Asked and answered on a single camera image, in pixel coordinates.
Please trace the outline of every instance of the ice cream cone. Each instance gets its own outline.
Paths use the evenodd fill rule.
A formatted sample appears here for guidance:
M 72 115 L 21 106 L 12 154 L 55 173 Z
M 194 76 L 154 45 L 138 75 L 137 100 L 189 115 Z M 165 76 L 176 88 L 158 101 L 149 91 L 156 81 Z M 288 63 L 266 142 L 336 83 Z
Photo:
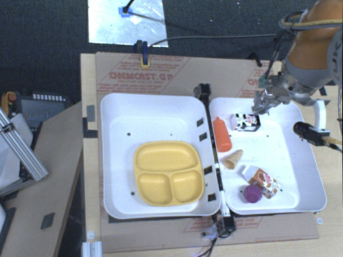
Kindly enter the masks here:
M 243 155 L 243 150 L 239 149 L 224 159 L 224 165 L 228 169 L 234 169 Z

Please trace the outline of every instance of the white plastic container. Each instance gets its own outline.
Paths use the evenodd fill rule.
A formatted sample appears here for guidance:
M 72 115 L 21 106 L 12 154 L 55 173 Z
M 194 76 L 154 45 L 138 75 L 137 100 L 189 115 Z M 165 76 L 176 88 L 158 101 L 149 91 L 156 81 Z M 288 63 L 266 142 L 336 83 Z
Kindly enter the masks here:
M 294 103 L 279 105 L 270 114 L 260 115 L 261 127 L 256 132 L 234 131 L 229 120 L 233 114 L 252 114 L 252 99 L 216 98 L 210 103 L 212 120 L 224 120 L 232 149 L 218 153 L 225 200 L 229 208 L 241 215 L 319 211 L 326 205 L 326 195 L 311 145 L 293 132 L 293 125 L 303 121 Z M 242 149 L 243 156 L 233 170 L 223 160 Z M 243 170 L 257 166 L 281 184 L 271 199 L 262 197 L 248 203 L 243 191 L 248 185 Z
M 299 108 L 291 103 L 261 115 L 256 132 L 230 129 L 230 116 L 251 114 L 253 100 L 217 98 L 210 103 L 212 120 L 224 120 L 231 135 L 232 149 L 218 153 L 225 201 L 242 215 L 318 211 L 326 205 L 326 195 L 311 146 L 293 132 L 302 121 Z M 204 105 L 190 96 L 136 95 L 113 93 L 101 102 L 104 204 L 109 215 L 119 219 L 171 216 L 208 216 L 220 207 L 214 156 Z M 203 169 L 205 192 L 196 202 L 158 207 L 140 198 L 135 182 L 133 156 L 142 144 L 154 141 L 184 141 L 195 147 Z M 223 159 L 242 149 L 242 158 L 233 170 Z M 254 165 L 281 184 L 271 198 L 248 203 L 244 188 L 248 185 L 242 171 Z
M 120 219 L 206 216 L 218 211 L 218 182 L 201 101 L 190 96 L 109 94 L 101 102 L 101 125 L 104 204 L 111 216 Z M 139 196 L 134 153 L 140 145 L 154 141 L 187 142 L 198 152 L 203 169 L 212 167 L 212 172 L 204 175 L 205 191 L 198 201 L 158 207 Z

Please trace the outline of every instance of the blue clamp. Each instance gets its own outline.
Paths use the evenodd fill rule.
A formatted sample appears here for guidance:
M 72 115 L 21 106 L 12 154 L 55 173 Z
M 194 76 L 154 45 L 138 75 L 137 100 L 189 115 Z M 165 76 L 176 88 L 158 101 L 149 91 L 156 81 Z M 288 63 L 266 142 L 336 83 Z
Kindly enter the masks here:
M 118 12 L 119 12 L 121 17 L 127 18 L 127 17 L 131 17 L 133 15 L 132 8 L 129 8 L 127 13 L 124 13 L 123 9 L 124 9 L 123 6 L 118 8 Z
M 150 60 L 148 57 L 148 43 L 146 41 L 138 40 L 135 45 L 133 45 L 133 52 L 137 54 L 142 54 L 140 58 L 141 66 L 144 68 L 150 67 Z

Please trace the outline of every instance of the electronic device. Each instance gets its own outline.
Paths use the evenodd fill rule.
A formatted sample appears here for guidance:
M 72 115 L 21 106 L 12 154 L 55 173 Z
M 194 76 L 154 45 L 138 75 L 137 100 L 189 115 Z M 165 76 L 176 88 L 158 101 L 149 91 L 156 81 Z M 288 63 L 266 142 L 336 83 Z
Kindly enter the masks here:
M 50 92 L 7 92 L 3 94 L 1 107 L 9 118 L 22 113 L 32 132 L 40 124 L 71 106 L 68 96 Z

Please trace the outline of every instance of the cardboard sheet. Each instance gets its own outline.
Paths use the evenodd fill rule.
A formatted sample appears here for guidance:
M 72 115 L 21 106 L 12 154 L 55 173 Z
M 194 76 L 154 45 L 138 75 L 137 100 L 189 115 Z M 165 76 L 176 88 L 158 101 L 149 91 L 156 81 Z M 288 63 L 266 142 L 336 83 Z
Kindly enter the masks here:
M 96 64 L 97 101 L 90 101 L 88 105 L 99 108 L 102 98 L 113 92 L 191 96 L 199 83 L 211 84 L 210 99 L 219 96 L 252 98 L 258 89 L 257 79 L 268 64 L 262 62 L 263 66 L 259 68 L 255 61 L 248 60 L 156 55 L 150 55 L 150 60 L 151 67 L 142 69 L 138 55 L 98 53 L 93 61 Z M 98 135 L 100 240 L 104 253 L 210 244 L 201 237 L 201 232 L 213 223 L 210 217 L 133 221 L 109 217 L 103 207 L 101 133 Z M 220 240 L 219 244 L 318 238 L 313 213 L 238 217 L 236 224 L 233 235 Z

